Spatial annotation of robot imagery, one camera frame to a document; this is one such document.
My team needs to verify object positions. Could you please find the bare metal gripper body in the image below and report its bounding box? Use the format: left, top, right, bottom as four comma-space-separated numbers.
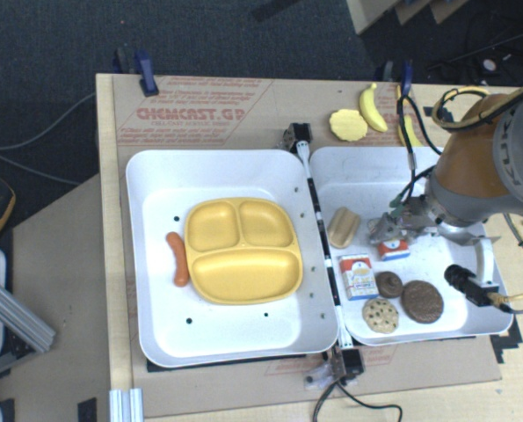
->
390, 194, 447, 239

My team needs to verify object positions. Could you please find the red white blue packet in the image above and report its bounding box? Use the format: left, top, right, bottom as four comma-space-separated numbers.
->
377, 237, 410, 262

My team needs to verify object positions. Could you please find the tan bread bun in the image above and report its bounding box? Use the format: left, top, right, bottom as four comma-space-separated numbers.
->
326, 206, 361, 250

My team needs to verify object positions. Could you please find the white plastic tray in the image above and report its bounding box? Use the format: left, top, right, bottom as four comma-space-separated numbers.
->
308, 146, 515, 347
125, 149, 340, 368

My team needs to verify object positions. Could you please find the red and white carton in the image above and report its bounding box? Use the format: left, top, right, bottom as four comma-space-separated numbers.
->
338, 253, 380, 302

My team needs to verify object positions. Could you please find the small brown doughnut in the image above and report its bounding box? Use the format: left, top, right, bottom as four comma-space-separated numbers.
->
374, 271, 403, 300

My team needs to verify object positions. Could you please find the thin black and white rod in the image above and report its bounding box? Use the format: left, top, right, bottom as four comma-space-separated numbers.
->
296, 141, 354, 349

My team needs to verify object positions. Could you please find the brown round biscuit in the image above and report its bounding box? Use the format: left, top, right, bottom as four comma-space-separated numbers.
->
401, 280, 445, 324

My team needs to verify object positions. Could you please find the yellow banana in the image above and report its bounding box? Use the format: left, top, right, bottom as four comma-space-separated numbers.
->
359, 82, 389, 133
396, 84, 425, 148

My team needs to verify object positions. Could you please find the tan chocolate chip biscuit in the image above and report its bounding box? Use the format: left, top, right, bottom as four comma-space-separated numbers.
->
361, 297, 400, 335

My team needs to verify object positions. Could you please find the yellow round biscuit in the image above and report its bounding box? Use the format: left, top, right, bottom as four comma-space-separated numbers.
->
329, 108, 369, 142

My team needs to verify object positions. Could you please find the yellow divided plate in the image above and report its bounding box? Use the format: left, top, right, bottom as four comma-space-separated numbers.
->
184, 197, 304, 306

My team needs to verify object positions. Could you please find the brown cardboard board red print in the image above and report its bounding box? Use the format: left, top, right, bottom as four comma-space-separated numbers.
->
111, 75, 504, 419

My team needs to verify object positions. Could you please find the orange sausage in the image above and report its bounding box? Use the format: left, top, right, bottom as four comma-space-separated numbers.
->
165, 231, 191, 287

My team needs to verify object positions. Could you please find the black cylinder on white bracket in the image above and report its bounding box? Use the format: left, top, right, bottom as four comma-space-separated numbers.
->
436, 224, 502, 308

